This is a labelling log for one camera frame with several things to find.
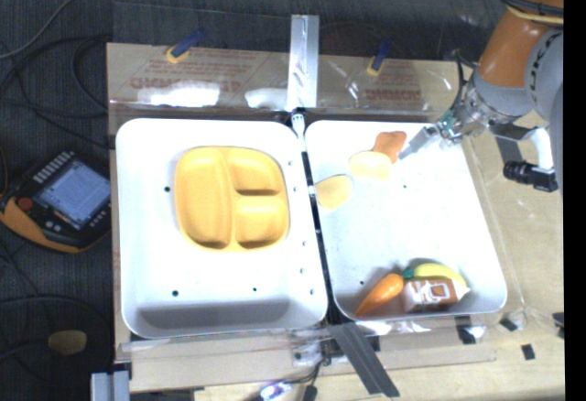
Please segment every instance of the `yellow plate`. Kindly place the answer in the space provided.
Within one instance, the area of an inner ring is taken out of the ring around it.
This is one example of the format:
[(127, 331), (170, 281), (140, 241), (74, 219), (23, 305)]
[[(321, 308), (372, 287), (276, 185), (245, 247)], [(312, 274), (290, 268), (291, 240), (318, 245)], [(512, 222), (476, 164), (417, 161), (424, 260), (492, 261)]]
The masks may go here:
[(289, 227), (281, 168), (251, 148), (206, 146), (183, 154), (175, 170), (175, 210), (181, 232), (212, 250), (278, 244)]

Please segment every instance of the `blue clamp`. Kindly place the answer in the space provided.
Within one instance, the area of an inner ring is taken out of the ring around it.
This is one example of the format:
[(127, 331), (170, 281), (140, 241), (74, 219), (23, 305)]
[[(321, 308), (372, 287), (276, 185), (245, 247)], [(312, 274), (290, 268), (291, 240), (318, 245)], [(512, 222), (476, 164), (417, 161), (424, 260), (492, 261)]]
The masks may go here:
[(199, 27), (188, 37), (182, 39), (177, 45), (167, 50), (167, 59), (173, 64), (184, 60), (190, 54), (190, 48), (200, 43), (206, 36), (205, 28)]
[(368, 66), (366, 66), (366, 72), (369, 75), (377, 76), (380, 74), (381, 69), (383, 68), (383, 62), (385, 61), (386, 55), (388, 54), (389, 50), (391, 49), (391, 40), (389, 38), (385, 39), (381, 43), (376, 54), (368, 61)]

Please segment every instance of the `orange toy food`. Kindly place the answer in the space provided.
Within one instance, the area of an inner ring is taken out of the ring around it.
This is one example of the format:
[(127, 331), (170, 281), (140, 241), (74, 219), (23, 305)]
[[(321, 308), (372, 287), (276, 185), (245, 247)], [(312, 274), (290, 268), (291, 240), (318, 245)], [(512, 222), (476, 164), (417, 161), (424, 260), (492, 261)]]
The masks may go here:
[(380, 133), (374, 141), (373, 151), (386, 154), (391, 159), (391, 163), (396, 163), (406, 141), (407, 133), (403, 131)]
[(383, 277), (364, 298), (356, 310), (356, 316), (373, 311), (399, 295), (404, 283), (405, 280), (400, 274), (389, 274)]

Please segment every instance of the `carrot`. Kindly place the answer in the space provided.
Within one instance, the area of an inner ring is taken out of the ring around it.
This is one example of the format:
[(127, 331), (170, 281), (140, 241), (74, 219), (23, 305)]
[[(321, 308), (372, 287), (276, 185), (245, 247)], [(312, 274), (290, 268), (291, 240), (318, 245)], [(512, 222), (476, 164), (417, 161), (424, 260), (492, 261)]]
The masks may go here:
[(403, 277), (399, 274), (389, 274), (383, 277), (359, 305), (356, 316), (362, 316), (364, 313), (377, 309), (391, 298), (399, 295), (403, 290), (404, 282)]

